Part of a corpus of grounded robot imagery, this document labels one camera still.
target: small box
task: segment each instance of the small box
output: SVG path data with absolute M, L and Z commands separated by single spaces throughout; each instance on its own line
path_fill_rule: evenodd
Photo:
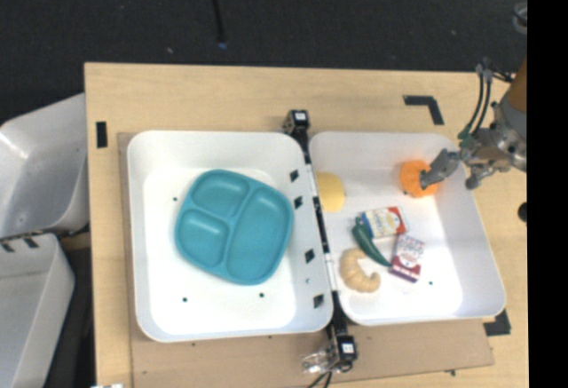
M 407 281 L 417 282 L 420 278 L 424 242 L 412 236 L 402 234 L 397 239 L 397 246 L 392 259 L 390 273 Z
M 408 232 L 408 224 L 400 207 L 365 211 L 361 218 L 372 238 L 400 235 Z

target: wooden table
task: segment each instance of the wooden table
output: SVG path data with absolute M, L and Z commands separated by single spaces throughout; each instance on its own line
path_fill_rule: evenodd
M 176 351 L 188 351 L 185 364 L 179 364 L 163 357 L 171 348 L 164 350 L 137 331 L 129 311 L 119 134 L 276 131 L 288 110 L 301 108 L 310 113 L 313 133 L 436 132 L 455 140 L 477 100 L 473 73 L 103 63 L 86 64 L 84 73 L 96 376 L 99 384 L 136 388 L 306 386 L 314 377 L 301 374 L 296 359 L 302 354 L 297 353 L 318 339 L 174 344 L 182 345 Z M 505 90 L 504 83 L 496 83 L 493 98 Z M 433 97 L 444 124 L 434 123 L 428 107 L 406 105 L 404 96 L 409 95 Z M 526 201 L 526 175 L 516 170 L 496 174 L 474 194 L 507 291 L 511 335 L 487 339 L 481 320 L 353 327 L 363 356 L 350 373 L 335 376 L 334 383 L 350 388 L 528 386 L 527 234 L 517 217 L 518 206 Z M 235 357 L 239 349 L 241 355 Z M 211 361 L 211 354 L 217 360 Z M 466 369 L 455 376 L 444 372 L 460 368 Z

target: blue plate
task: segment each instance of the blue plate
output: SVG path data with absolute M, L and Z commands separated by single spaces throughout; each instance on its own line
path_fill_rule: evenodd
M 210 170 L 193 183 L 177 216 L 181 255 L 227 281 L 255 285 L 280 264 L 294 211 L 279 191 L 228 170 Z

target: teal divided plate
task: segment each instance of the teal divided plate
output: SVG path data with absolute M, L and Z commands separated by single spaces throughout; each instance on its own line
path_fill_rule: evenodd
M 228 170 L 193 183 L 177 216 L 181 255 L 227 281 L 255 285 L 270 278 L 288 246 L 294 211 L 279 191 Z

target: beige croissant toy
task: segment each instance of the beige croissant toy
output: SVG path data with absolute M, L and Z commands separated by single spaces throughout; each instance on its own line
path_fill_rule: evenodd
M 365 274 L 359 266 L 359 260 L 365 257 L 366 254 L 361 249 L 347 249 L 341 255 L 339 273 L 345 285 L 350 289 L 361 293 L 371 293 L 379 289 L 381 277 L 379 273 L 373 273 L 371 276 Z

